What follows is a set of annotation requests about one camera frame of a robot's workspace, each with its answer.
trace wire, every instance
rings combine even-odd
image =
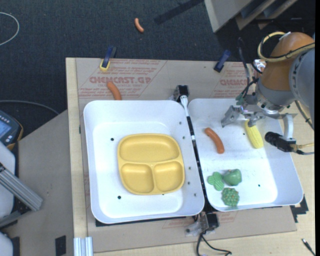
[[[250,87],[251,85],[255,84],[256,82],[258,82],[258,80],[259,80],[259,78],[253,79],[253,80],[243,89],[243,91],[242,91],[243,96],[242,96],[242,97],[245,97],[245,96],[246,96],[246,94],[248,93],[249,87]]]
[[[15,34],[10,39],[8,39],[7,41],[4,41],[4,42],[0,43],[0,46],[3,46],[4,44],[10,42],[12,39],[14,39],[18,35],[19,30],[20,30],[20,25],[19,25],[19,21],[16,19],[16,17],[12,16],[11,14],[8,14],[8,13],[5,13],[5,12],[0,12],[0,14],[7,15],[7,16],[13,18],[15,20],[16,24],[17,24],[17,29],[16,29]]]
[[[305,247],[312,253],[312,255],[316,256],[315,252],[312,250],[311,246],[308,244],[308,242],[305,239],[301,239]]]
[[[307,115],[306,111],[304,111],[300,101],[295,100],[294,103],[295,103],[296,107],[298,108],[298,110],[300,111],[303,118],[305,119],[305,122],[308,123],[310,125],[310,127],[314,130],[311,118]]]
[[[254,62],[252,62],[251,65],[255,71],[257,71],[259,74],[262,74],[262,71],[257,68],[257,66],[254,64]]]
[[[199,254],[199,246],[200,246],[201,240],[203,240],[211,249],[216,250],[216,251],[220,251],[220,252],[225,252],[226,254],[225,254],[224,256],[232,255],[232,252],[229,251],[229,250],[214,248],[212,245],[210,245],[210,244],[208,243],[208,241],[204,238],[204,234],[205,234],[205,233],[206,233],[206,231],[202,232],[202,233],[199,235],[198,241],[197,241],[197,243],[196,243],[196,254],[197,254],[197,256],[201,256],[201,255]]]
[[[43,107],[47,110],[52,111],[53,113],[55,113],[56,115],[59,115],[59,112],[54,110],[51,107],[48,107],[46,105],[40,104],[40,103],[36,103],[36,102],[31,102],[31,101],[25,101],[25,100],[0,100],[0,103],[22,103],[22,104],[30,104],[30,105],[35,105],[35,106],[39,106],[39,107]]]
[[[301,151],[301,150],[297,150],[296,153],[297,153],[298,155],[304,155],[304,156],[314,155],[314,154],[315,154],[315,152],[303,152],[303,151]]]
[[[260,42],[260,44],[258,45],[257,53],[258,53],[259,57],[261,59],[263,59],[264,61],[266,61],[266,62],[280,62],[280,61],[284,61],[284,60],[290,59],[292,56],[298,55],[298,54],[300,54],[300,53],[302,53],[302,52],[304,52],[306,50],[315,48],[316,43],[313,42],[313,43],[309,43],[309,44],[307,44],[305,46],[299,47],[299,48],[297,48],[295,50],[291,50],[288,53],[280,55],[280,56],[270,56],[270,57],[264,56],[263,53],[262,53],[262,47],[266,43],[266,41],[268,41],[270,38],[273,38],[273,37],[276,37],[276,36],[281,36],[282,37],[283,35],[286,35],[286,33],[284,33],[284,32],[274,32],[274,33],[271,33],[271,34],[268,34],[267,36],[265,36],[262,39],[262,41]]]
[[[313,147],[315,145],[315,143],[308,143],[308,144],[304,144],[304,145],[296,145],[297,149],[303,149],[303,148],[307,148],[307,147]]]
[[[194,222],[196,222],[198,220],[199,214],[197,214],[196,216],[192,216]]]
[[[246,75],[246,80],[247,80],[247,85],[248,85],[250,83],[250,72],[249,72],[248,66],[246,64],[246,60],[244,58],[243,52],[242,52],[242,48],[240,46],[240,42],[244,43],[244,41],[241,39],[241,37],[238,38],[237,46],[238,46],[239,56],[240,56],[241,62],[243,64],[243,67],[244,67],[244,70],[245,70],[245,75]]]

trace dark floor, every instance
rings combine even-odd
[[[171,10],[193,2],[192,8]],[[239,30],[231,19],[213,33],[201,0],[2,0],[0,12],[19,22],[17,36],[0,45],[0,110],[16,118],[31,133],[56,114],[44,107],[4,100],[35,102],[58,113],[67,108],[66,57],[103,58],[109,45],[117,58],[217,61],[225,49],[229,61],[257,58],[262,37],[274,32],[315,33],[315,0],[298,0],[264,29],[255,22]],[[133,20],[145,28],[140,34]],[[0,14],[0,44],[17,30],[16,22]]]

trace toy hot dog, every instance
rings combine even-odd
[[[145,31],[145,29],[140,25],[138,18],[134,19],[134,25],[140,33],[143,33]]]
[[[120,101],[122,100],[121,94],[119,89],[115,86],[115,84],[111,81],[106,83],[106,87],[112,92],[112,95],[115,100]]]
[[[209,127],[205,128],[204,132],[206,135],[208,135],[213,140],[218,154],[223,154],[225,152],[225,147],[224,147],[224,144],[222,143],[220,137]]]

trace yellow divided plate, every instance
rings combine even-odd
[[[185,182],[180,147],[169,135],[128,135],[119,142],[117,157],[122,184],[133,194],[171,193]]]

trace black connector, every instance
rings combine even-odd
[[[296,144],[296,140],[294,139],[287,140],[282,135],[272,131],[267,132],[264,136],[264,139],[266,142],[277,147],[277,149],[283,152],[293,152],[294,148],[291,145]]]
[[[182,95],[189,96],[189,87],[188,85],[177,85],[173,92],[173,99],[176,102],[180,102],[180,97]]]
[[[219,221],[217,214],[210,212],[206,214],[209,228],[207,230],[214,230],[219,227]]]

